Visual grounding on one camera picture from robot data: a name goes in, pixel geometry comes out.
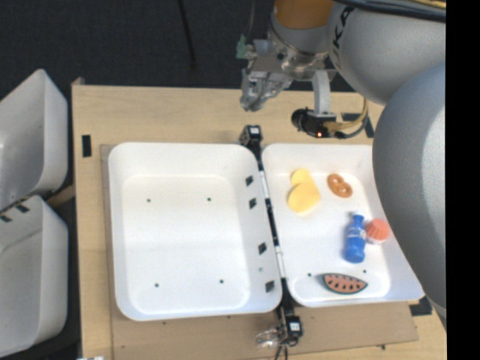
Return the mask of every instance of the brown pretzel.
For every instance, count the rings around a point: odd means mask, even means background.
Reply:
[[[340,197],[350,197],[352,196],[353,190],[350,184],[348,184],[344,178],[337,173],[332,173],[328,175],[327,178],[328,187],[331,191]]]

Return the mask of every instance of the toy watermelon slice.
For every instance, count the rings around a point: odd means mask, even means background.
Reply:
[[[326,273],[323,275],[323,281],[329,290],[345,295],[358,293],[368,285],[357,277],[339,273]]]

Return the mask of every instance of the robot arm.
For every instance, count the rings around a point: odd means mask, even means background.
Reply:
[[[260,110],[294,80],[312,82],[313,109],[292,115],[312,137],[341,136],[342,123],[329,111],[335,73],[385,105],[373,141],[377,190],[446,328],[446,0],[275,0],[266,39],[241,56],[247,111]]]

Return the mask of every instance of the wooden board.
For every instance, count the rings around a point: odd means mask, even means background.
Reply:
[[[262,127],[265,144],[371,143],[372,139],[365,132],[344,141],[319,141],[298,133],[290,116],[299,107],[312,106],[313,92],[282,92],[265,109],[255,113],[243,111],[237,90],[75,85],[72,92],[82,355],[105,356],[106,360],[192,359],[193,354],[196,359],[222,360],[273,356],[271,349],[256,348],[254,335],[276,323],[274,313],[165,323],[133,322],[113,305],[107,265],[101,145],[125,141],[232,143],[247,124]],[[333,112],[362,110],[362,98],[357,94],[334,93],[331,99]],[[370,105],[374,127],[381,110],[381,106]],[[88,137],[91,155],[84,157],[83,140]],[[403,302],[298,308],[298,313],[305,324],[305,336],[301,344],[290,350],[290,355],[370,346],[374,346],[371,350],[377,350],[376,346],[381,344],[419,343],[408,304]],[[428,317],[434,323],[438,320],[436,316]],[[443,354],[445,339],[441,324],[433,330],[433,335],[438,350],[430,350],[427,355],[436,357],[425,359],[439,359],[439,354]],[[303,355],[300,359],[318,359],[311,356]]]

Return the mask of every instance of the blue toy bottle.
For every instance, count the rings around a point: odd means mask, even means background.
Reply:
[[[364,216],[360,212],[355,212],[352,219],[346,233],[345,259],[351,263],[361,263],[365,259]]]

